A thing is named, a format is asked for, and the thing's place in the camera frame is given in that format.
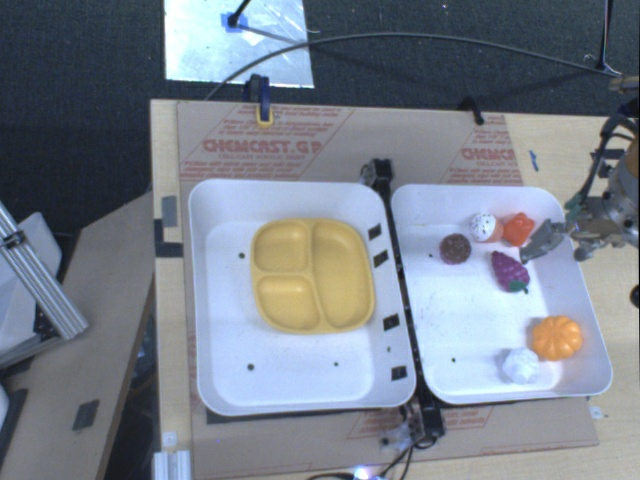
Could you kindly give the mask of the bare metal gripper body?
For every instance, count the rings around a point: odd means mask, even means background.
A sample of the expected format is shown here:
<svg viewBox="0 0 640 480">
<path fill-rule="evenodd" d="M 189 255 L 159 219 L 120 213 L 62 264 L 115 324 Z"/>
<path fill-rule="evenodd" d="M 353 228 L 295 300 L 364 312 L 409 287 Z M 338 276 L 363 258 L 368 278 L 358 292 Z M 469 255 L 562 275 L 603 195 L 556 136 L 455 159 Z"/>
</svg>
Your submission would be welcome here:
<svg viewBox="0 0 640 480">
<path fill-rule="evenodd" d="M 575 195 L 565 204 L 570 236 L 583 248 L 639 245 L 638 203 L 624 195 Z"/>
</svg>

